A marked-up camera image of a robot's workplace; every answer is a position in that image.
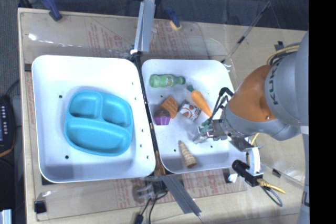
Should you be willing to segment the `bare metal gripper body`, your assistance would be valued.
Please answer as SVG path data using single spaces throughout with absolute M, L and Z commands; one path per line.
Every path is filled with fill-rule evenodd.
M 216 141 L 226 140 L 228 136 L 225 130 L 226 130 L 225 120 L 223 119 L 211 120 L 211 124 L 208 130 L 208 137 Z

